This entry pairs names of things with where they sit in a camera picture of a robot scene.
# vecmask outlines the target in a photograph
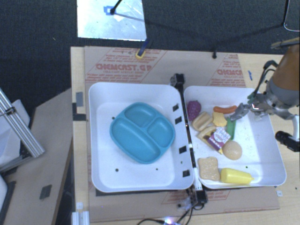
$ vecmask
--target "metal pole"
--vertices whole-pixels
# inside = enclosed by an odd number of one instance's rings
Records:
[[[114,13],[116,12],[117,6],[122,2],[122,0],[119,0],[116,5],[114,5],[114,7],[110,10],[110,14],[114,15]]]

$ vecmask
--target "cardboard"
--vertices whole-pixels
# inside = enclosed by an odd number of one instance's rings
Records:
[[[96,82],[168,84],[175,73],[185,75],[185,87],[245,87],[238,55],[209,52],[146,50],[137,60],[137,49],[86,47],[85,94],[86,114],[88,90]],[[103,194],[97,192],[90,179],[90,125],[87,123],[89,211],[91,222],[181,216],[177,204],[187,197],[186,191]],[[279,209],[274,187],[223,189],[207,192],[209,202],[195,214],[242,212]]]

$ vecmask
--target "white tray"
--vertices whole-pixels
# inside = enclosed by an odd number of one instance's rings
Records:
[[[238,106],[242,102],[246,104],[247,96],[252,92],[253,89],[248,88],[190,86],[185,90],[184,97],[186,103],[198,100],[202,105],[202,111],[212,115],[214,106]],[[190,133],[196,161],[199,158],[216,157],[219,170],[229,167],[248,172],[254,178],[249,185],[226,184],[200,178],[204,186],[212,189],[262,187],[279,186],[285,182],[285,167],[269,116],[255,121],[254,114],[249,112],[236,121],[234,141],[242,146],[243,154],[235,161],[219,154],[198,139],[196,135],[199,132],[193,129],[191,123]]]
[[[109,128],[127,106],[143,102],[157,109],[175,128],[175,140],[152,164],[126,155],[111,139]],[[169,85],[100,82],[89,90],[92,181],[103,192],[177,190],[194,181],[179,92]],[[182,122],[175,124],[175,119]]]

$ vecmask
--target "robotic hand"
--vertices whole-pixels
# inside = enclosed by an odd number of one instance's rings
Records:
[[[248,104],[240,104],[235,113],[230,117],[231,121],[245,116],[249,111],[255,113],[257,119],[266,114],[281,117],[284,120],[292,120],[294,126],[293,136],[279,131],[275,138],[293,151],[299,151],[299,116],[291,114],[291,107],[299,106],[299,38],[282,42],[279,46],[291,45],[285,53],[279,65],[271,60],[264,67],[257,88],[248,96]],[[258,93],[266,74],[273,71],[274,74],[267,83],[266,91]]]

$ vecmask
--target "blue plate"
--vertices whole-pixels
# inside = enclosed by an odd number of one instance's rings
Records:
[[[175,130],[169,120],[153,107],[134,103],[113,120],[110,135],[132,159],[149,164],[159,159],[171,146]]]

